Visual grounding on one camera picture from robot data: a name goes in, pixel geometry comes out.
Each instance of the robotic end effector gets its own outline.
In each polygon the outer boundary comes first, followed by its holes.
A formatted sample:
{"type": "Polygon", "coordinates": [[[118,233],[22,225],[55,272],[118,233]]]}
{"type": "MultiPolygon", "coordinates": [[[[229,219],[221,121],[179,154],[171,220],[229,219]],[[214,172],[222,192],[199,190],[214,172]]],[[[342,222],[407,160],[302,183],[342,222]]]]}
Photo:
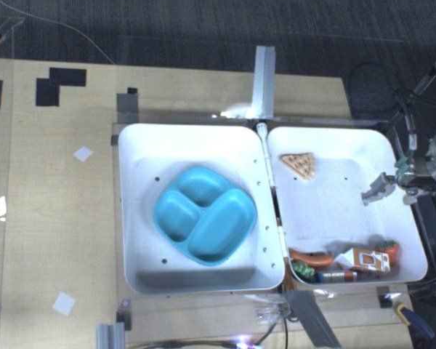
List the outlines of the robotic end effector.
{"type": "Polygon", "coordinates": [[[395,164],[395,176],[381,173],[370,185],[371,189],[362,193],[364,205],[378,201],[390,195],[395,186],[405,191],[403,202],[410,205],[424,195],[436,195],[436,136],[430,141],[425,157],[414,157],[408,154],[395,164]]]}

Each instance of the pizza slice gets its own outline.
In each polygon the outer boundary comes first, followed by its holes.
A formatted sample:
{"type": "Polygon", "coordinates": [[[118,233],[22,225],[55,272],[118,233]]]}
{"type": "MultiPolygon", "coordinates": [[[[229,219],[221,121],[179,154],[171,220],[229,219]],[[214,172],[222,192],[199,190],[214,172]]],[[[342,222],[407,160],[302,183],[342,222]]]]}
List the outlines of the pizza slice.
{"type": "Polygon", "coordinates": [[[315,157],[313,153],[281,156],[281,161],[305,180],[315,176],[315,157]]]}

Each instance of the wooden table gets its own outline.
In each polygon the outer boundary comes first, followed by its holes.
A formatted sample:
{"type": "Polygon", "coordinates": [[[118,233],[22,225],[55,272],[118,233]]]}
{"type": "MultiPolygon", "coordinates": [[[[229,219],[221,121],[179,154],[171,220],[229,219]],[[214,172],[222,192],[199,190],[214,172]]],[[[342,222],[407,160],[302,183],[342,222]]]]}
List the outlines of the wooden table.
{"type": "MultiPolygon", "coordinates": [[[[0,196],[8,203],[0,221],[0,349],[95,348],[97,325],[113,324],[118,304],[110,145],[116,93],[138,88],[140,113],[219,115],[251,100],[253,74],[0,60],[0,79],[0,196]],[[86,86],[60,87],[58,108],[36,107],[36,79],[48,78],[50,67],[87,69],[86,86]],[[83,146],[94,152],[85,162],[73,156],[83,146]],[[60,292],[76,299],[69,316],[52,309],[60,292]]],[[[307,76],[276,76],[275,114],[350,117],[341,79],[307,76]]],[[[410,306],[405,286],[394,288],[410,306]]],[[[346,293],[351,297],[320,304],[344,348],[411,348],[407,328],[379,308],[374,289],[346,293]]],[[[205,309],[195,304],[192,315],[166,299],[140,299],[145,341],[235,335],[227,329],[235,322],[249,329],[243,333],[267,328],[253,306],[226,306],[219,295],[205,309]],[[220,319],[225,311],[234,322],[220,319]]],[[[290,348],[312,347],[300,324],[289,329],[290,348]]],[[[277,326],[265,347],[283,341],[277,326]]]]}

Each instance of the blue divided plate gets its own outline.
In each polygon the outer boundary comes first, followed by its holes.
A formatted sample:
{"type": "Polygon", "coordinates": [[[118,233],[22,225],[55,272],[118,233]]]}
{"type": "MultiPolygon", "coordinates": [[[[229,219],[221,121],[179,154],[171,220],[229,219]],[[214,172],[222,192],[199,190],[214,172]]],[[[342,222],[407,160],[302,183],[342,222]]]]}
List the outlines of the blue divided plate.
{"type": "Polygon", "coordinates": [[[204,167],[183,172],[161,194],[153,211],[158,231],[202,265],[224,262],[257,220],[252,199],[222,175],[204,167]]]}

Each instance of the orange and white carton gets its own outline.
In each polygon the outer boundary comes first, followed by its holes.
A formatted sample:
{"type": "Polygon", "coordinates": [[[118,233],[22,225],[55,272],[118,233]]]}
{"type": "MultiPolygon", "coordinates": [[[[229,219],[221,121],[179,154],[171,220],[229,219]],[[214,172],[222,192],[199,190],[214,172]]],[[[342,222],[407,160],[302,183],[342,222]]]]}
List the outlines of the orange and white carton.
{"type": "Polygon", "coordinates": [[[388,273],[391,271],[389,255],[383,252],[351,248],[334,259],[340,266],[367,273],[388,273]]]}

